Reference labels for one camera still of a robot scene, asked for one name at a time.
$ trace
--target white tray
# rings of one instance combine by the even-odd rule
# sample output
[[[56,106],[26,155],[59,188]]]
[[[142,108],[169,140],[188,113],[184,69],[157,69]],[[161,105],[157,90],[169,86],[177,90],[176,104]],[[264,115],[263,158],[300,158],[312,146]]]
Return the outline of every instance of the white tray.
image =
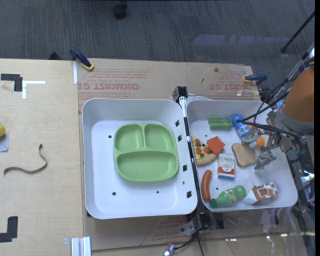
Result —
[[[218,136],[225,144],[221,153],[233,155],[231,145],[241,143],[241,138],[234,127],[228,130],[210,129],[208,118],[227,118],[231,119],[233,115],[240,114],[244,118],[254,114],[259,108],[260,101],[227,101],[227,100],[194,100],[187,104],[186,114],[188,117],[190,135],[195,136],[203,143],[206,143],[212,137]],[[256,122],[267,124],[267,113],[270,110],[258,115]],[[211,198],[217,198],[222,191],[234,188],[236,185],[242,185],[248,194],[254,186],[259,186],[268,182],[274,182],[279,194],[271,200],[259,202],[257,205],[247,204],[242,201],[234,202],[227,206],[211,208],[208,201],[202,199],[205,206],[213,212],[229,212],[262,208],[281,208],[291,207],[298,200],[298,192],[291,174],[291,170],[286,158],[279,148],[272,149],[272,154],[276,160],[265,166],[263,170],[255,170],[256,164],[239,167],[235,164],[235,178],[227,179],[218,177],[218,160],[206,166],[197,167],[199,183],[201,183],[203,174],[206,170],[212,171],[212,177],[209,183]],[[257,148],[254,149],[256,157],[261,153]]]
[[[116,130],[128,123],[165,125],[175,137],[179,167],[163,181],[137,182],[117,172]],[[172,100],[91,99],[82,107],[85,206],[97,219],[185,215],[198,198],[181,107]]]

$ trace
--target green plate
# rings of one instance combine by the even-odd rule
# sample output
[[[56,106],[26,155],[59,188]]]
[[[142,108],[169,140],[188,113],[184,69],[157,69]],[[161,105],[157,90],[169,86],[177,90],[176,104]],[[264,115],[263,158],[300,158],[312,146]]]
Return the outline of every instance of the green plate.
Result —
[[[162,124],[135,122],[120,126],[114,135],[113,152],[117,171],[129,181],[162,181],[178,171],[175,138]]]

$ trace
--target snake-shaped cord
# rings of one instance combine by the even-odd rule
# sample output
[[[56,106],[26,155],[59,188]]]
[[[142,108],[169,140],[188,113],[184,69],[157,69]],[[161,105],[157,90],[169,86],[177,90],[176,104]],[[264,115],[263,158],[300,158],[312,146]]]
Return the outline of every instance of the snake-shaped cord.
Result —
[[[14,166],[13,167],[8,167],[8,168],[4,169],[3,175],[6,175],[6,173],[11,171],[11,170],[22,171],[22,172],[27,173],[27,174],[35,174],[35,173],[38,173],[38,172],[42,171],[44,168],[46,168],[48,162],[47,162],[47,159],[40,153],[41,148],[42,148],[42,144],[39,145],[39,155],[45,161],[45,164],[42,167],[40,167],[38,169],[35,169],[35,170],[26,170],[26,169],[23,169],[21,167],[14,167]]]

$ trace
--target blue clamp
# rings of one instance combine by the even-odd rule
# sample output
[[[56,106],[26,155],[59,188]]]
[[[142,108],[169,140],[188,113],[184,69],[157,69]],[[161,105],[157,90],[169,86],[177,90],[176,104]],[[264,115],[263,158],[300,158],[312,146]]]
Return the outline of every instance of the blue clamp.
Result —
[[[243,75],[241,77],[242,82],[251,83],[251,81],[259,81],[262,82],[267,80],[268,76],[266,74],[252,74],[252,75]]]
[[[81,51],[72,48],[72,49],[70,50],[70,53],[71,53],[75,58],[78,58],[78,59],[81,61],[81,64],[80,64],[80,65],[81,65],[83,68],[85,68],[85,69],[88,70],[88,71],[91,71],[91,70],[94,69],[95,65],[94,65],[91,61],[89,61],[89,60],[86,58],[86,56],[83,55],[83,53],[82,53]]]

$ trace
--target gray floor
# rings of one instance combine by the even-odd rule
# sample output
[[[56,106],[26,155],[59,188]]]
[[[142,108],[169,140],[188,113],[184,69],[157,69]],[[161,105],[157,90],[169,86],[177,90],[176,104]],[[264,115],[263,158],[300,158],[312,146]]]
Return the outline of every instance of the gray floor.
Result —
[[[0,58],[87,58],[230,63],[280,84],[315,40],[315,0],[127,1],[116,19],[105,0],[0,0]]]

